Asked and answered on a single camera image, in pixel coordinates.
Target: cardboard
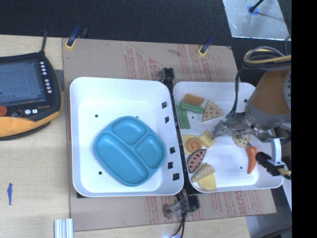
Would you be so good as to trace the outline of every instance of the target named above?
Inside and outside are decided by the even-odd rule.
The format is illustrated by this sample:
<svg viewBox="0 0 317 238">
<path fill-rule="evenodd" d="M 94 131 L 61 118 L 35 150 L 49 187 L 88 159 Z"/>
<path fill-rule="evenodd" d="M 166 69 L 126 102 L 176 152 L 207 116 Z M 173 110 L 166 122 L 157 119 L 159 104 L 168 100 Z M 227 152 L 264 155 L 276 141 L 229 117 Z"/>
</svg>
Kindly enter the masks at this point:
<svg viewBox="0 0 317 238">
<path fill-rule="evenodd" d="M 201 45 L 141 43 L 78 39 L 74 48 L 62 40 L 67 125 L 67 152 L 71 217 L 74 231 L 179 222 L 166 218 L 163 208 L 176 196 L 85 198 L 72 183 L 69 86 L 81 76 L 155 80 L 162 68 L 173 68 L 180 81 L 233 82 L 237 73 L 229 47 L 210 46 L 204 57 Z M 200 208 L 187 221 L 221 219 L 275 213 L 270 189 L 198 194 Z"/>
</svg>

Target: touch screen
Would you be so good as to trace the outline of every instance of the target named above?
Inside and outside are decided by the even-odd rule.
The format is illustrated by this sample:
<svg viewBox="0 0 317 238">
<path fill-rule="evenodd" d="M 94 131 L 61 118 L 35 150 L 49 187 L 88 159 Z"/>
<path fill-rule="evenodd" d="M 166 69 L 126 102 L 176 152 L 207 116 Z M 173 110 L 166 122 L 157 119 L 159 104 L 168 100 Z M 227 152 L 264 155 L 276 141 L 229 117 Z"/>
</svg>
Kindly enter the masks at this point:
<svg viewBox="0 0 317 238">
<path fill-rule="evenodd" d="M 46 101 L 36 60 L 0 64 L 0 105 Z"/>
</svg>

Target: red button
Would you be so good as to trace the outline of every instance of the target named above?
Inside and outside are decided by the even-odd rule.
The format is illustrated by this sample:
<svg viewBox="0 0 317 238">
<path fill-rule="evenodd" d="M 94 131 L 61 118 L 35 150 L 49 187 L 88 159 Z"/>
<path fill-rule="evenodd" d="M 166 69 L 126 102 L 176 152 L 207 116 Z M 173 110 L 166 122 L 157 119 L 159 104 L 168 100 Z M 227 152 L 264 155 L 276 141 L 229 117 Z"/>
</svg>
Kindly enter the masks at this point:
<svg viewBox="0 0 317 238">
<path fill-rule="evenodd" d="M 5 106 L 0 106 L 0 117 L 6 116 L 8 109 Z"/>
</svg>

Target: wooden table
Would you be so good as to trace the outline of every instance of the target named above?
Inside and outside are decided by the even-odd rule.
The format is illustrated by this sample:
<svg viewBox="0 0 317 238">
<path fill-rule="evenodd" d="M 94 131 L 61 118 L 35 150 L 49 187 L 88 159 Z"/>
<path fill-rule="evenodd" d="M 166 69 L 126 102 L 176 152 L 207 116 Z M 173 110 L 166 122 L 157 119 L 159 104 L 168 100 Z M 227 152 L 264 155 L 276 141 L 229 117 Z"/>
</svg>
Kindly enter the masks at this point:
<svg viewBox="0 0 317 238">
<path fill-rule="evenodd" d="M 0 35 L 0 57 L 38 52 L 42 37 Z M 63 69 L 61 38 L 48 38 L 46 56 Z M 43 130 L 0 141 L 0 237 L 52 238 L 55 219 L 70 218 L 65 108 Z M 12 204 L 7 189 L 12 184 Z M 179 223 L 75 232 L 74 237 L 170 237 Z M 245 217 L 186 222 L 184 238 L 250 237 Z"/>
</svg>

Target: watermelon slice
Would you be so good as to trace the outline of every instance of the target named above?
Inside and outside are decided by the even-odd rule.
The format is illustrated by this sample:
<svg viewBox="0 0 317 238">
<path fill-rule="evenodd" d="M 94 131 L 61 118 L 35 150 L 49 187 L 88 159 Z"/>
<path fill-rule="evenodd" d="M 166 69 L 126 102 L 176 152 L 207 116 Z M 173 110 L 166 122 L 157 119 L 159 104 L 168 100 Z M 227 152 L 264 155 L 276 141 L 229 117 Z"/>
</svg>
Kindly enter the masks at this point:
<svg viewBox="0 0 317 238">
<path fill-rule="evenodd" d="M 199 167 L 200 163 L 203 161 L 205 154 L 207 150 L 206 149 L 200 149 L 197 150 L 196 152 L 193 152 L 187 161 L 187 167 L 188 171 L 190 173 L 195 172 L 195 170 Z"/>
</svg>

